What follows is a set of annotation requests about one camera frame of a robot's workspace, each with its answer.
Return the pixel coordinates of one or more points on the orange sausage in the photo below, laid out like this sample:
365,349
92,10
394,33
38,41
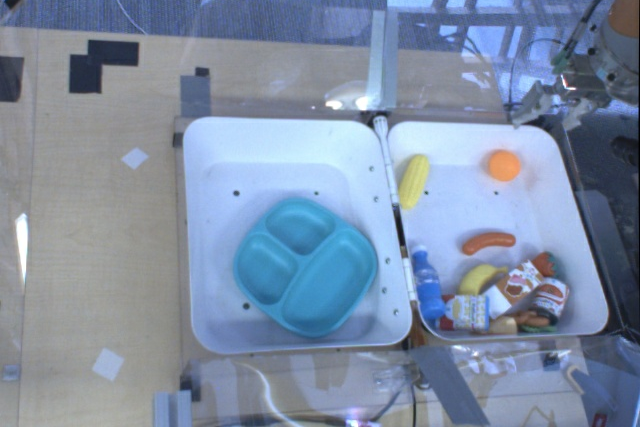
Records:
487,243

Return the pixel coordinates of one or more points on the pale yellow bread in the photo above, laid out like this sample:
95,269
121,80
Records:
502,326

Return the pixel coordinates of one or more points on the yellow banana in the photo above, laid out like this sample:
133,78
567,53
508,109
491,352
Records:
477,279

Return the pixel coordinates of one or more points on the yellow corn cob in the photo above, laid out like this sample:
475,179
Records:
414,182

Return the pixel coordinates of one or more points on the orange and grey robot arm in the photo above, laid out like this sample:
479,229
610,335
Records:
625,15

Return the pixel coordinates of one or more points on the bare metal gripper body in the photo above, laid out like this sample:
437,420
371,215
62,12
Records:
587,82

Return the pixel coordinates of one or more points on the orange ball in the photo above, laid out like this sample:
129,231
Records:
504,165

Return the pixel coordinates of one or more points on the red and white can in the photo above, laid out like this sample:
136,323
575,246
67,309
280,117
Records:
550,297

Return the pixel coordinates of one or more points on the blue divided plate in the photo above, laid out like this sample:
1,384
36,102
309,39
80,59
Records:
305,270

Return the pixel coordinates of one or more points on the white bottle with yellow print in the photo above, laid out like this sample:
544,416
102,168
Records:
467,312

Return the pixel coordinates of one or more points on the blue plastic bottle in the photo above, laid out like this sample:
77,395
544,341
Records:
428,285

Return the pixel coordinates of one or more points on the white and brown carton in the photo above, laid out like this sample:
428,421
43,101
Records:
517,285

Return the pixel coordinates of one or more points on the orange carrot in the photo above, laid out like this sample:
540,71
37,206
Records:
545,264

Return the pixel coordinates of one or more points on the white plastic tray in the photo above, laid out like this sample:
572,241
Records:
280,155
465,210

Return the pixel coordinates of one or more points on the orange biscuit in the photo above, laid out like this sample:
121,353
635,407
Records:
532,319

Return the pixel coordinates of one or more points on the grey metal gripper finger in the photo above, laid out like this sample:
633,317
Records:
577,111
531,104

